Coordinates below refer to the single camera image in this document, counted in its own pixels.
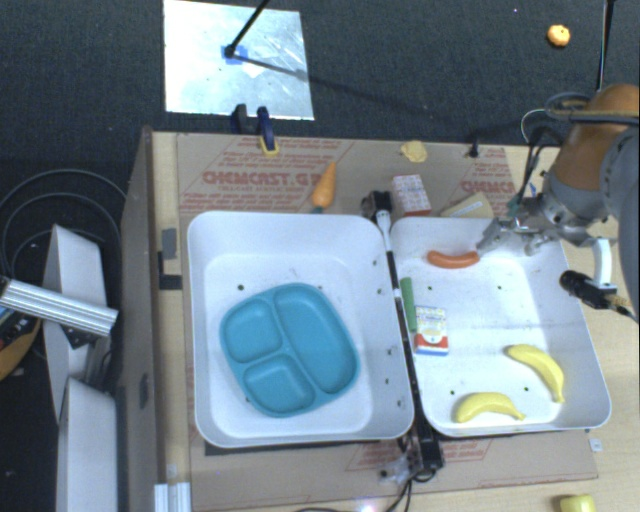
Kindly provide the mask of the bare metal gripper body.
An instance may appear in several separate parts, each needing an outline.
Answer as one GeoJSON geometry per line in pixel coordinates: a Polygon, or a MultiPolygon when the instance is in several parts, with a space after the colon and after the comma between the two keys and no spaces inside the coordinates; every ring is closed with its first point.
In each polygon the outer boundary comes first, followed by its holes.
{"type": "Polygon", "coordinates": [[[514,220],[513,232],[521,237],[545,232],[553,237],[552,241],[565,240],[574,246],[586,246],[593,239],[588,232],[592,221],[573,213],[554,195],[516,195],[509,202],[509,216],[514,220]]]}

